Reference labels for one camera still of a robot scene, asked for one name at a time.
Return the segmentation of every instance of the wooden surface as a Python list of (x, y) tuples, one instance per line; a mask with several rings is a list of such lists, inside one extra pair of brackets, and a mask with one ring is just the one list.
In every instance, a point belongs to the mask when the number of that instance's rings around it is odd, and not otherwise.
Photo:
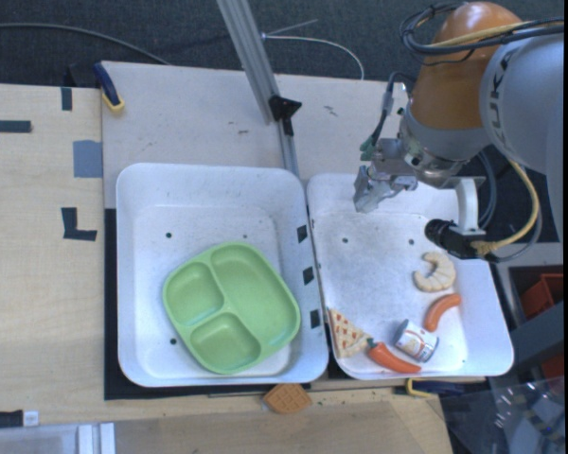
[[(420, 449), (404, 452), (451, 452), (436, 402), (393, 395), (383, 386), (333, 390), (318, 381), (310, 392), (313, 405), (296, 420), (265, 411), (260, 396), (251, 394), (104, 401), (102, 180), (77, 178), (73, 168), (75, 141), (101, 141), (100, 117), (95, 89), (74, 89), (73, 109), (63, 111), (59, 88), (0, 84), (0, 120), (32, 125), (29, 134), (0, 133), (0, 411), (37, 410), (42, 424), (146, 421), (145, 428), (163, 438), (163, 452), (177, 443), (182, 418), (187, 432), (200, 429), (207, 415), (232, 431), (237, 422), (258, 419), (263, 440), (289, 435), (295, 443), (297, 433), (309, 439), (317, 429), (327, 440), (328, 422), (342, 421), (356, 425), (363, 441), (371, 435), (365, 420), (375, 418), (381, 419), (370, 424), (375, 445), (385, 442), (386, 424), (399, 445)], [(79, 229), (97, 230), (96, 240), (63, 238), (63, 207), (76, 207)], [(169, 424), (169, 418), (178, 420)], [(280, 424), (284, 433), (276, 430)], [(213, 451), (219, 442), (225, 440), (215, 438)]]

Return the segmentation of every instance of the white can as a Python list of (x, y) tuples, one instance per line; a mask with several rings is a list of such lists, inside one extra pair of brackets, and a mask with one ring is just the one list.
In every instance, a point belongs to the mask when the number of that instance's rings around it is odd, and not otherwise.
[(438, 343), (439, 338), (436, 335), (410, 320), (404, 320), (399, 325), (394, 337), (394, 344), (398, 349), (423, 362), (432, 357)]

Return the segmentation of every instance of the green plate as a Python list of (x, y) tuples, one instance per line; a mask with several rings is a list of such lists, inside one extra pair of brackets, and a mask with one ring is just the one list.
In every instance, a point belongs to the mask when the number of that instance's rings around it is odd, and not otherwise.
[(257, 365), (299, 330), (299, 306), (261, 251), (225, 242), (174, 270), (162, 300), (189, 352), (232, 375)]

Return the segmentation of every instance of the waffle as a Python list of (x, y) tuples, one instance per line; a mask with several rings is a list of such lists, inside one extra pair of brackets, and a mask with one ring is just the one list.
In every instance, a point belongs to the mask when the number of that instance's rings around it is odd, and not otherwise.
[(311, 398), (298, 383), (280, 383), (263, 395), (263, 402), (277, 413), (293, 413), (310, 406)]

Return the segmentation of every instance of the pizza slice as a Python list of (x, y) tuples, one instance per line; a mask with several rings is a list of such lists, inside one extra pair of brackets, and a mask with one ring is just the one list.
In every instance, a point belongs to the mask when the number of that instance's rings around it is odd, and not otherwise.
[(328, 309), (332, 343), (337, 357), (347, 358), (360, 353), (368, 345), (370, 335), (350, 322), (346, 316), (334, 308)]

